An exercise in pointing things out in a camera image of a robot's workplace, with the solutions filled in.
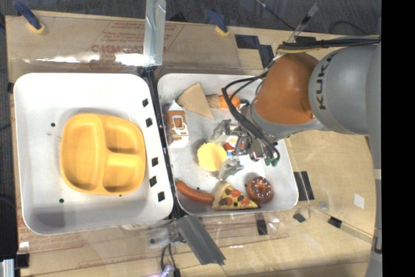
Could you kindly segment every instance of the toy donut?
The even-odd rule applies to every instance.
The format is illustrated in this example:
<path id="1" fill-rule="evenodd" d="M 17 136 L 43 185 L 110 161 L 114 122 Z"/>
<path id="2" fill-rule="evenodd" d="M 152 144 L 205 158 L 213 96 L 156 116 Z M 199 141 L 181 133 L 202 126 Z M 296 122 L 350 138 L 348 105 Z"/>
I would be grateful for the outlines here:
<path id="1" fill-rule="evenodd" d="M 272 186 L 262 176 L 256 176 L 249 180 L 246 185 L 246 192 L 251 200 L 260 203 L 268 202 L 273 194 Z"/>

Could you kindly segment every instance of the plastic sheet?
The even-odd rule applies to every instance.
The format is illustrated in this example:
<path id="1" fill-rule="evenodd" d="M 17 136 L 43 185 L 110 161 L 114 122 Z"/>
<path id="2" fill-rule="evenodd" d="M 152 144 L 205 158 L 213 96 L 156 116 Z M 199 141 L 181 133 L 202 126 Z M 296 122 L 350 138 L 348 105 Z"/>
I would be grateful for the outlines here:
<path id="1" fill-rule="evenodd" d="M 7 19 L 10 27 L 7 38 L 12 82 L 25 73 L 37 71 L 132 71 L 137 74 L 137 68 L 134 66 L 123 67 L 115 64 L 113 53 L 107 53 L 105 47 L 96 49 L 96 53 L 91 48 L 93 45 L 109 43 L 108 40 L 104 40 L 104 32 L 114 30 L 116 23 L 122 25 L 122 28 L 119 28 L 121 31 L 127 33 L 130 24 L 133 29 L 139 29 L 142 25 L 141 20 L 46 12 L 38 14 L 46 28 L 49 27 L 50 34 L 34 36 L 22 27 L 22 18 Z M 85 37 L 85 34 L 77 29 L 80 22 L 83 23 L 84 32 L 93 34 Z M 228 52 L 220 56 L 216 54 L 209 63 L 195 58 L 196 52 L 191 50 L 192 45 L 186 44 L 191 41 L 192 30 L 195 35 L 202 36 L 209 28 L 211 27 L 204 25 L 168 23 L 165 39 L 166 61 L 165 66 L 156 70 L 157 79 L 161 79 L 166 73 L 177 71 L 227 71 L 238 75 L 253 75 L 257 71 L 262 71 L 259 62 L 255 63 L 250 59 L 246 61 L 246 58 L 244 60 L 245 54 L 235 46 L 234 40 L 219 39 L 224 43 L 229 42 L 223 49 Z M 187 29 L 189 31 L 186 33 L 189 35 L 182 35 Z M 252 32 L 244 28 L 231 29 L 234 34 Z M 263 43 L 273 40 L 274 49 L 278 40 L 289 36 L 288 32 L 274 30 L 255 33 L 261 33 Z M 184 49 L 178 47 L 180 36 L 185 36 Z M 170 54 L 171 50 L 175 50 L 179 57 L 176 58 L 174 53 Z M 184 56 L 180 50 L 188 50 L 188 54 Z M 91 58 L 96 55 L 109 58 L 107 62 L 92 66 L 94 61 L 99 63 L 103 60 Z M 325 52 L 318 51 L 313 55 L 322 58 Z M 78 62 L 71 63 L 70 67 L 65 63 L 62 65 L 57 61 L 57 57 L 61 56 L 71 56 L 72 61 Z M 225 60 L 222 60 L 221 66 L 217 66 L 215 60 L 222 57 Z M 14 120 L 12 96 L 10 102 Z M 12 128 L 16 142 L 14 123 Z M 163 249 L 168 248 L 166 246 L 169 244 L 172 255 L 164 251 L 164 264 L 174 267 L 174 258 L 176 266 L 184 276 L 240 276 L 276 271 L 295 273 L 298 272 L 297 269 L 304 268 L 312 272 L 313 269 L 329 267 L 333 263 L 339 265 L 339 269 L 345 273 L 359 273 L 359 269 L 364 271 L 364 264 L 361 266 L 358 263 L 368 261 L 375 211 L 372 160 L 365 138 L 311 131 L 294 134 L 284 142 L 299 193 L 298 202 L 294 207 L 282 211 L 200 217 L 207 232 L 226 257 L 223 266 L 202 266 L 188 244 L 180 238 L 172 220 L 124 224 L 66 235 L 35 234 L 22 218 L 21 197 L 18 196 L 16 206 L 19 242 L 28 243 L 30 248 L 30 267 L 22 270 L 22 276 L 76 276 L 85 273 L 131 276 L 137 269 L 143 276 L 160 276 L 163 272 L 160 266 L 161 256 Z M 17 154 L 16 146 L 14 148 L 14 153 Z M 17 159 L 14 162 L 15 170 L 18 170 Z M 16 188 L 19 192 L 18 171 Z M 324 275 L 327 271 L 318 272 Z"/>

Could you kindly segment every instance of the toy hot dog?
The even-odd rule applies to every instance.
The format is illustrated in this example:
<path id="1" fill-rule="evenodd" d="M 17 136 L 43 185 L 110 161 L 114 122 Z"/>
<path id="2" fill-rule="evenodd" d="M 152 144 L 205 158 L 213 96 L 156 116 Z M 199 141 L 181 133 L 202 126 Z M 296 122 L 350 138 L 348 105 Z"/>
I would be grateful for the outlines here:
<path id="1" fill-rule="evenodd" d="M 193 188 L 190 188 L 181 180 L 176 181 L 176 188 L 177 190 L 183 194 L 185 197 L 188 197 L 191 200 L 201 202 L 201 203 L 212 203 L 213 202 L 213 195 L 210 193 L 201 193 Z"/>

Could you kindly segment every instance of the yellow divided plate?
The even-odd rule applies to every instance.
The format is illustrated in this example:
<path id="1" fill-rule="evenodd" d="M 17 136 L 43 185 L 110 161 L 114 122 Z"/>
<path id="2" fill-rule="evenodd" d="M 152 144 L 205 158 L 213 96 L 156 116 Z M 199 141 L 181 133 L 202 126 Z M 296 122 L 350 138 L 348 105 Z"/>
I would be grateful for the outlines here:
<path id="1" fill-rule="evenodd" d="M 64 127 L 60 170 L 69 187 L 90 194 L 122 195 L 143 182 L 144 136 L 126 119 L 77 114 Z"/>

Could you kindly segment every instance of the black cord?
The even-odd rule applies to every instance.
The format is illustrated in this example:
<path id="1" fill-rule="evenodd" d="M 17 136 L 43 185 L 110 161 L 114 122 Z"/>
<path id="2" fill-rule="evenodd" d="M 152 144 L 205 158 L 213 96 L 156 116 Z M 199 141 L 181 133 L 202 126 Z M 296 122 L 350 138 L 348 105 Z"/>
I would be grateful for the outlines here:
<path id="1" fill-rule="evenodd" d="M 164 265 L 164 255 L 166 254 L 167 247 L 168 245 L 165 245 L 163 247 L 163 250 L 161 251 L 161 261 L 160 261 L 161 271 L 164 271 L 164 269 L 166 268 L 166 266 Z"/>
<path id="2" fill-rule="evenodd" d="M 176 270 L 177 269 L 177 266 L 176 266 L 176 262 L 175 262 L 175 260 L 173 258 L 173 254 L 171 252 L 171 243 L 169 243 L 169 254 L 170 254 L 171 262 L 173 263 L 173 267 Z"/>
<path id="3" fill-rule="evenodd" d="M 329 26 L 329 34 L 332 34 L 333 33 L 333 29 L 337 26 L 337 25 L 340 25 L 340 24 L 345 24 L 345 25 L 350 25 L 350 26 L 352 26 L 353 28 L 356 28 L 357 30 L 359 30 L 364 36 L 367 36 L 368 34 L 366 33 L 366 31 L 364 31 L 363 29 L 361 29 L 359 26 L 357 26 L 357 25 L 355 25 L 354 23 L 352 23 L 352 22 L 349 22 L 349 21 L 344 21 L 344 20 L 339 20 L 339 21 L 336 21 L 336 22 L 333 22 L 332 24 L 330 24 L 330 26 Z"/>
<path id="4" fill-rule="evenodd" d="M 234 116 L 234 118 L 243 127 L 245 127 L 245 129 L 247 131 L 249 131 L 251 133 L 251 135 L 253 135 L 256 139 L 258 139 L 260 142 L 262 142 L 268 148 L 268 150 L 270 151 L 271 154 L 273 154 L 275 152 L 276 155 L 277 155 L 276 159 L 279 160 L 280 154 L 279 154 L 279 151 L 277 150 L 277 148 L 275 148 L 275 146 L 271 142 L 269 142 L 269 140 L 265 137 L 265 135 L 264 135 L 264 133 L 262 132 L 261 129 L 259 129 L 255 124 L 253 124 L 251 121 L 249 121 L 243 114 L 238 112 L 238 110 L 236 109 L 236 107 L 234 107 L 234 105 L 232 104 L 232 101 L 231 101 L 231 98 L 233 96 L 235 96 L 236 92 L 241 91 L 247 85 L 255 82 L 256 80 L 258 80 L 260 78 L 265 77 L 267 74 L 268 74 L 268 71 L 265 71 L 264 73 L 262 73 L 262 74 L 260 74 L 256 77 L 242 78 L 240 80 L 233 81 L 233 82 L 227 84 L 224 88 L 222 88 L 222 95 L 224 97 L 224 100 L 225 100 L 226 104 L 228 105 L 229 111 Z M 226 91 L 229 87 L 231 87 L 232 85 L 234 85 L 236 83 L 241 83 L 241 82 L 246 82 L 246 81 L 248 81 L 248 83 L 241 86 L 235 93 L 233 93 L 233 95 L 231 97 L 229 97 L 228 92 Z"/>
<path id="5" fill-rule="evenodd" d="M 381 41 L 381 37 L 366 37 L 366 38 L 335 38 L 333 40 L 320 40 L 313 42 L 296 42 L 287 43 L 283 42 L 278 48 L 286 50 L 298 50 L 321 47 L 327 49 L 329 47 L 351 47 L 351 46 L 363 46 L 378 44 Z"/>
<path id="6" fill-rule="evenodd" d="M 281 19 L 268 5 L 263 6 L 265 10 L 270 12 L 273 16 L 275 16 L 277 19 L 279 19 L 282 23 L 284 23 L 289 29 L 295 30 L 294 27 L 289 25 L 287 22 L 285 22 L 283 19 Z"/>

